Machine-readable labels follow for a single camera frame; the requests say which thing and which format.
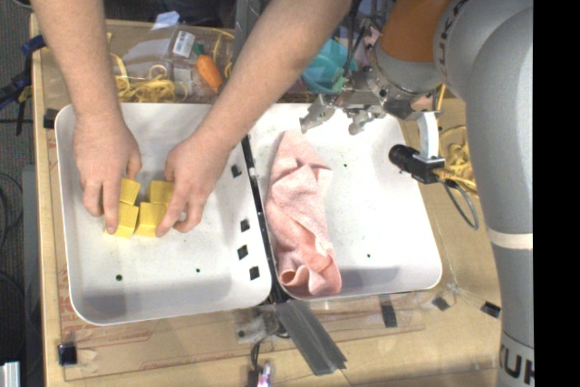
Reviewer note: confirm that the person's left hand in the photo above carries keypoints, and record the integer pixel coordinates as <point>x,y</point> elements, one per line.
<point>195,177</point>

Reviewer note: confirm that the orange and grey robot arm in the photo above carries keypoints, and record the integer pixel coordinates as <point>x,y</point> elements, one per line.
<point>498,104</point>

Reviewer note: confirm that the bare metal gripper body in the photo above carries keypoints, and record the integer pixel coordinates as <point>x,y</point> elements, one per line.
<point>376,97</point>

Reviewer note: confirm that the yellow cube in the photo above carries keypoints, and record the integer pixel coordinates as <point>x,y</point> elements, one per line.
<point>129,190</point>
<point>149,217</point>
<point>159,191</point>
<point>126,222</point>

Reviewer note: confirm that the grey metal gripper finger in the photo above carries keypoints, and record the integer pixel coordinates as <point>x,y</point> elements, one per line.
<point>362,119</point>
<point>319,111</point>

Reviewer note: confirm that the person's left forearm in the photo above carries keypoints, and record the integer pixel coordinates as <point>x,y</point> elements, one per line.
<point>281,54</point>

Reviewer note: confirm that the pink cloth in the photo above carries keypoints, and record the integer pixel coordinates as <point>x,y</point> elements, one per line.
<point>299,213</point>

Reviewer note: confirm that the black cylinder on white bracket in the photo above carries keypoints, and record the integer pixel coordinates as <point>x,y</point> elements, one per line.
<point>414,163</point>

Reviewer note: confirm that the yellow rubber band heap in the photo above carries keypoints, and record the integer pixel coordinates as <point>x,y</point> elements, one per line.
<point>145,88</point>

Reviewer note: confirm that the blue divided plate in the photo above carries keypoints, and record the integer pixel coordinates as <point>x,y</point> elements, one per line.
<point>324,68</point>

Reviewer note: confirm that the white plastic tray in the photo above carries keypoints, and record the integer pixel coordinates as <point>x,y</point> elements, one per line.
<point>385,217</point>
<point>172,276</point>

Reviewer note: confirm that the orange carrot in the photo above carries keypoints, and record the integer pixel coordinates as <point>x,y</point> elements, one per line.
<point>209,70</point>

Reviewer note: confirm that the person's right hand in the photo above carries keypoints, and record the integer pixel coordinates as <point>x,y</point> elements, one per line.
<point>104,154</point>

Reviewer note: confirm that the person's right forearm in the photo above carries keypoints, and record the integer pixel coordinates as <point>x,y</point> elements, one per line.
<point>68,22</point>

